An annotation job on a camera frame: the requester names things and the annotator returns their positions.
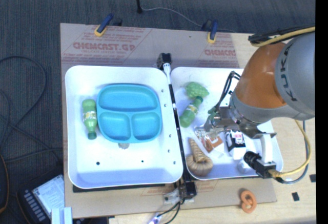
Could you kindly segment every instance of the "table surface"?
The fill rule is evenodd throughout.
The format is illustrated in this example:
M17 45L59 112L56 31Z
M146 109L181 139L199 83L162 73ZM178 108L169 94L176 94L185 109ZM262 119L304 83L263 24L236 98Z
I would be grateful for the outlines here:
M248 42L248 34L231 33L231 39L237 54L240 68L244 68L250 57L256 51ZM62 72L65 72L65 66L62 65ZM65 113L65 93L63 94L63 122L64 122L64 158L67 158L67 133L66 133L66 113ZM283 171L293 170L305 161L305 146L303 136L297 128L296 123L289 118L275 118L272 125L277 132L277 140L284 161ZM273 186L276 202L259 203L252 213L245 213L240 205L210 207L199 209L182 209L175 217L173 223L315 223L316 222L316 183L311 181L310 175L316 174L315 162L315 118L307 120L305 123L306 132L310 139L312 147L312 159L306 176L299 182L292 185L280 184L272 179L263 180L254 178L257 181L270 181ZM97 212L97 207L104 206L106 201L99 192L99 204L88 203L88 194L73 194L71 183L67 177L67 160L64 159L65 175L65 197L70 199L83 199L85 209L93 209ZM295 174L292 178L297 178L300 174ZM222 184L229 189L229 180L224 180ZM240 185L244 187L245 180L237 179L231 182L232 187ZM293 194L297 193L299 200L294 201ZM170 220L174 212L164 215L162 222ZM154 216L153 212L115 215L110 218L110 224L131 224L131 223L148 223Z

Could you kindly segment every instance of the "yellow cable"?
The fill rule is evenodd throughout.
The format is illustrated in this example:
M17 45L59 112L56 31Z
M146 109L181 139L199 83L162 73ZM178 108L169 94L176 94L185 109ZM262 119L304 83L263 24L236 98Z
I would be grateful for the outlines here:
M287 38L292 37L292 36L295 36L295 35L300 35L300 34L304 34L304 33L314 32L315 30L316 30L316 27L315 26L314 27L309 27L309 28L297 30L297 31L294 31L294 32L286 33L286 34L283 34L281 36L277 36L275 38L269 39L269 40L267 40L265 42L262 42L262 43L259 43L259 44L251 43L251 45L252 46L255 46L255 47L266 46L266 45L269 45L269 44L278 42L280 40L287 39Z
M283 177L283 176L288 176L288 175L292 175L292 174L295 174L295 173L298 173L300 172L301 170L303 170L307 164L309 164L310 162L310 159L311 159L311 145L310 145L310 141L309 141L309 138L307 136L307 134L305 133L305 131L303 130L302 126L300 125L300 123L295 120L298 128L301 130L303 136L304 136L304 139L306 141L306 144L308 146L308 149L309 149L309 153L308 153L308 156L307 156L307 159L306 161L297 169L295 170L292 170L292 171L288 171L288 172L280 172L280 171L277 171L275 169L270 169L269 170L269 173L272 175L272 177L276 178L276 177Z

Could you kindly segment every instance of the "green bottle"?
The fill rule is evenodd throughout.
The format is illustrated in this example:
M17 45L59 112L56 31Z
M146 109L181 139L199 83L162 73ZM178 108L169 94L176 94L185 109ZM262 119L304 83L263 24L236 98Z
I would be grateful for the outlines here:
M198 113L198 107L202 102L203 98L197 96L195 100L186 107L183 114L179 118L180 125L182 127L187 128L190 126L191 122L196 117L196 114Z
M93 99L86 99L82 102L83 107L83 123L88 129L88 139L97 137L97 112L96 102Z

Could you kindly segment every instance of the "white tray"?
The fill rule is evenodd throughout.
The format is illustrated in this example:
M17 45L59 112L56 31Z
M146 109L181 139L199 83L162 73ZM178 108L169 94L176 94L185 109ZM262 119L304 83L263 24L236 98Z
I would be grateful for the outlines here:
M130 144L127 149L105 139L99 130L89 140L83 124L82 101L96 101L108 84L131 83L152 88L158 95L162 130L150 142ZM65 75L68 123L68 175L82 189L173 183L183 165L169 86L156 68L74 66Z
M228 75L233 70L240 75L243 71L242 69L178 67L175 68L171 73L172 87L179 116L182 115L186 106L191 102L185 90L185 86L189 82L200 83L210 93L209 96L204 97L203 103L200 105L198 114L192 124L188 128L180 128L185 156L187 157L191 154L191 148L188 141L188 139L191 137L196 141L202 151L213 161L213 169L207 176L199 177L190 172L193 177L199 180L258 176L255 171L249 167L243 168L243 170L238 169L238 164L241 161L234 160L233 157L228 153L227 144L224 138L222 139L223 143L219 146L219 148L208 153L194 133L195 127L202 126L205 123L208 117L208 110L215 106L219 101ZM236 79L232 80L230 90L235 88L237 82L238 80ZM228 105L229 99L230 95L228 94L221 105ZM264 132L274 132L271 122L264 123L258 128ZM247 136L244 137L244 140L247 151L249 150L255 153L259 153L260 155L262 154L260 140L252 140ZM272 145L273 161L277 164L277 170L281 171L283 166L282 156L278 147L277 139L275 137L272 138Z

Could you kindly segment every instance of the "wooden table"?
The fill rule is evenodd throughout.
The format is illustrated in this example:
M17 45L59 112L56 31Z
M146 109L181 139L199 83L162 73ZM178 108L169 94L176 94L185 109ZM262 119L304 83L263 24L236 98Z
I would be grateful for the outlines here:
M190 36L202 35L201 32L190 32ZM255 52L256 48L252 47L248 42L248 34L231 33L233 47L237 54L239 66L245 67L249 58ZM63 64L62 72L67 70L69 66L75 64ZM93 216L104 216L106 210L111 212L110 200L116 199L115 206L121 207L115 213L115 218L110 218L109 223L131 224L131 223L148 223L154 215L155 209L152 204L162 203L162 196L148 196L146 200L139 200L139 192L137 189L131 192L106 191L106 192L86 192L74 193L72 191L72 183L67 176L67 123L66 123L66 99L65 87L63 87L63 123L64 123L64 169L65 169L65 198L66 206L72 207L73 217L87 217L90 212ZM301 132L292 119L275 118L272 120L273 128L277 132L277 139L280 151L284 161L283 171L295 169L305 160L305 147ZM306 122L306 132L312 145L312 159L309 169L303 180L293 185L280 184L272 179L263 180L261 178L251 179L225 179L217 180L215 186L218 189L217 205L221 207L206 207L206 196L201 197L204 201L203 207L192 208L192 206L183 205L182 210L178 213L173 223L315 223L316 222L316 183L310 180L310 175L316 174L315 169L315 119ZM258 188L257 198L259 204L255 211L251 214L245 213L236 200L236 192L240 188L251 187ZM125 201L128 198L137 195L137 198L130 205ZM299 200L294 201L293 194L296 194ZM148 205L148 210L142 211L144 205ZM162 222L168 221L174 212L164 216Z

